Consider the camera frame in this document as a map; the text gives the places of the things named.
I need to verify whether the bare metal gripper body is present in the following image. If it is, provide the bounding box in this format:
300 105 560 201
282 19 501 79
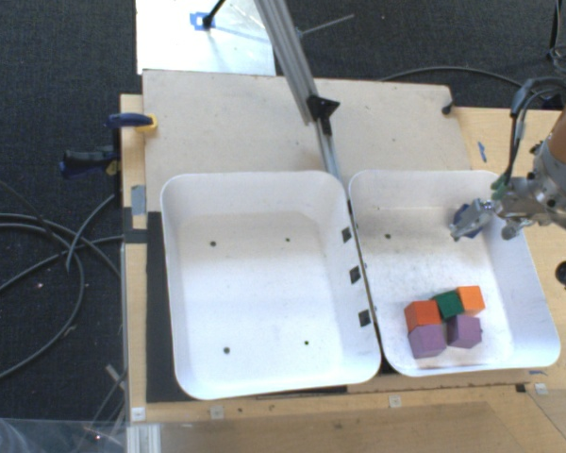
492 175 566 241

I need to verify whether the blue cube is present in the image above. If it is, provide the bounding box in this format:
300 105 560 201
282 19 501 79
453 203 474 228

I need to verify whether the white plastic tray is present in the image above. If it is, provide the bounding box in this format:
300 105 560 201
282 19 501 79
158 170 383 402
347 168 562 378

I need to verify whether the orange cube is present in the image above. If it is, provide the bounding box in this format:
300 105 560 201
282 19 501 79
456 285 487 316
403 299 442 333

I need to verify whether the green cube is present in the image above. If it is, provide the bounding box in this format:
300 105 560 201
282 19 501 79
431 290 464 321

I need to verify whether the purple cube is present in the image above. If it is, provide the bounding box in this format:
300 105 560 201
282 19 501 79
408 323 448 361
445 314 483 349

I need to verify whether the thin black rod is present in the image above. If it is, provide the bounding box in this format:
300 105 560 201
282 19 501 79
345 197 383 354

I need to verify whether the pale wood board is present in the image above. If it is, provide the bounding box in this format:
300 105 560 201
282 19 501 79
141 68 474 214

